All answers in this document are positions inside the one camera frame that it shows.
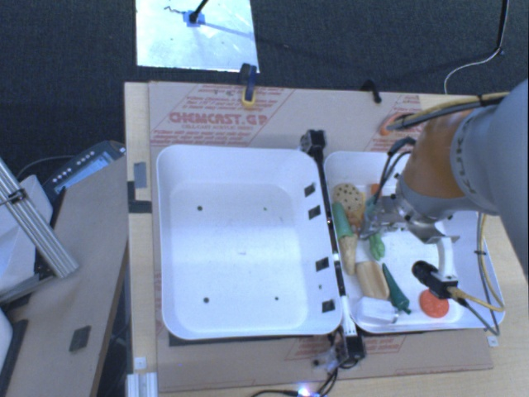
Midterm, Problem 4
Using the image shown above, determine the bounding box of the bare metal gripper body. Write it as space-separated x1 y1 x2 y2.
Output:
370 194 461 246

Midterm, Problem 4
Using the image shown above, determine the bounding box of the light green toy vegetable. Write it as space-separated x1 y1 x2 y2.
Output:
368 232 387 262

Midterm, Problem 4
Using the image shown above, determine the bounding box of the yellow corn with green husk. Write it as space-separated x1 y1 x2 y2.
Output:
331 201 359 277

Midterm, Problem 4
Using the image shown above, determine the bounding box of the thin black and white rod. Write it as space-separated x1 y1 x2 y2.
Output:
308 146 357 339

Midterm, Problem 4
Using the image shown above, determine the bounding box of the white plastic tray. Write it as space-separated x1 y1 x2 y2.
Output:
323 151 507 335
155 143 345 342

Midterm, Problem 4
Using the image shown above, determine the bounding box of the tan round biscuit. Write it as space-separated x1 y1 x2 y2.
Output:
332 182 364 216

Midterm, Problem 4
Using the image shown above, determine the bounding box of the tan bread loaf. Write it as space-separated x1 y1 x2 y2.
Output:
355 261 391 301

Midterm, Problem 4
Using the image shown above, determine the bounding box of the dark green chili pepper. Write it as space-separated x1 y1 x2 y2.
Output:
380 262 412 316

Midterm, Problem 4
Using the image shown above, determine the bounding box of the white clear plastic packet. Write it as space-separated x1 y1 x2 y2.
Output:
355 296 398 326

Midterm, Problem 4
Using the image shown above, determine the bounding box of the orange round slice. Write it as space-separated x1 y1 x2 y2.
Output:
418 289 450 319

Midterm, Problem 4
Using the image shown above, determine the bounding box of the brown cardboard board red print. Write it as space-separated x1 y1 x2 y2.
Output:
147 81 495 393

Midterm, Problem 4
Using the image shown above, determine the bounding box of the black cylinder on white bracket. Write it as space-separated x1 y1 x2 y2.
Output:
411 221 460 301

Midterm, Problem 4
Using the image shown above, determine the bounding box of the black block with thin wires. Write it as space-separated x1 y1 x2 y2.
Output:
299 128 326 155
337 333 368 362

